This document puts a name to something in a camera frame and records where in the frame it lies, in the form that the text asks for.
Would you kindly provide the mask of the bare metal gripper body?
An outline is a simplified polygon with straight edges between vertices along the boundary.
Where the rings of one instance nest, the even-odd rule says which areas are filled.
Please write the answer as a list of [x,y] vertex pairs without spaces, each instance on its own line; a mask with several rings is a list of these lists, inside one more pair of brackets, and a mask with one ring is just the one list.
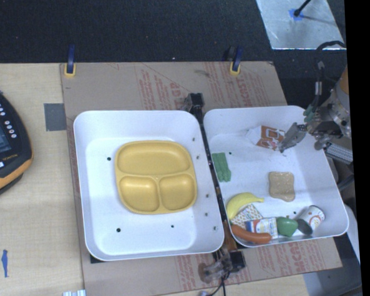
[[307,115],[308,132],[316,136],[352,137],[348,103],[329,99]]

